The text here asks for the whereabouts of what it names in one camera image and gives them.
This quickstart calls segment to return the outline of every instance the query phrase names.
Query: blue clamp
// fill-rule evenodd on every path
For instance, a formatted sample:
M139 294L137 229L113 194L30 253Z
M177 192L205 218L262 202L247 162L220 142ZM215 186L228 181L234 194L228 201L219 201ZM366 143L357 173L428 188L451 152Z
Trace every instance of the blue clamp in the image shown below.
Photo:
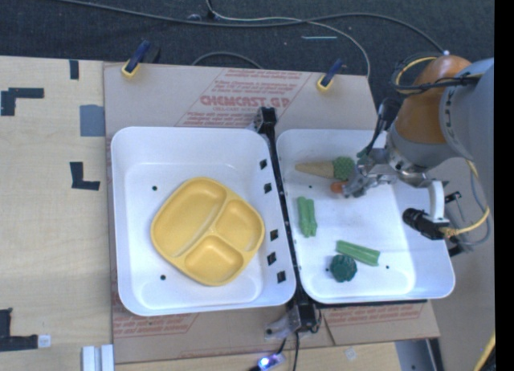
M139 63L145 57L146 51L150 48L150 41L143 40L143 42L139 45L136 52L134 52L133 56L125 65L121 68L121 73L127 77L132 78L136 74L137 70L139 70Z
M332 86L332 79L334 75L343 67L343 60L337 59L337 61L330 67L327 74L320 77L316 86L321 92L326 92Z

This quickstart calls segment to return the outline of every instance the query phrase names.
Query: green toy food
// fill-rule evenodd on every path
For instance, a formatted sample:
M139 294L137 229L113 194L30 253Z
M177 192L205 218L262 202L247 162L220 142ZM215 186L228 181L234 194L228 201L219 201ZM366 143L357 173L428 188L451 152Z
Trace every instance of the green toy food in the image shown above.
M378 265L378 257L380 256L380 251L358 246L357 244L347 243L342 240L337 241L336 251L373 267Z
M338 283L350 281L357 273L355 259L347 255L334 255L330 263L330 272Z
M314 200L298 197L298 212L300 214L300 229L305 237L314 237L318 227L314 215Z
M336 178L346 181L355 168L355 161L351 157L338 157L333 161L305 162L295 165L297 171L318 175L325 178Z

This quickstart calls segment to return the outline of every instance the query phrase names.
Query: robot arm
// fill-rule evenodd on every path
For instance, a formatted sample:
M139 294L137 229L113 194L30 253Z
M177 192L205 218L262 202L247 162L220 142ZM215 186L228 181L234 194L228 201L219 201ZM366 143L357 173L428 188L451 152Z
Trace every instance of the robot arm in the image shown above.
M427 60L430 63L413 85L399 84L407 69ZM401 65L393 75L393 84L406 99L387 130L385 146L373 148L384 128L381 122L386 114L381 107L375 136L358 154L343 195L360 197L371 187L398 179L414 187L439 190L426 172L448 158L464 157L475 163L494 216L494 59L469 63L453 55L421 56ZM413 217L419 225L424 219L447 225L441 219L439 204L434 201L437 209L423 216L411 212L411 225Z

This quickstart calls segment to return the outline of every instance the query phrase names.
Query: blue light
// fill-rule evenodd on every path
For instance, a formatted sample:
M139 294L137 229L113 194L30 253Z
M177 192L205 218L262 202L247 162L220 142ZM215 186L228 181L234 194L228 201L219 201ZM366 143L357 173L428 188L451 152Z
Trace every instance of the blue light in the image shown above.
M269 360L269 358L267 358L267 357L264 357L264 358L262 358L262 359L259 361L259 365L260 365L261 367L265 367L265 366L266 366L266 365L268 365L269 363L270 363L270 360Z

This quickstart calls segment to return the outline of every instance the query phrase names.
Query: yellow plate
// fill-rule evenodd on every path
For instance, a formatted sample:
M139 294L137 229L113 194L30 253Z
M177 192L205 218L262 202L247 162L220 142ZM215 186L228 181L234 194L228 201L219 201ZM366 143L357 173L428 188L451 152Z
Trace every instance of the yellow plate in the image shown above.
M259 213L234 191L192 178L166 200L152 221L153 246L205 285L223 285L247 266L264 238Z

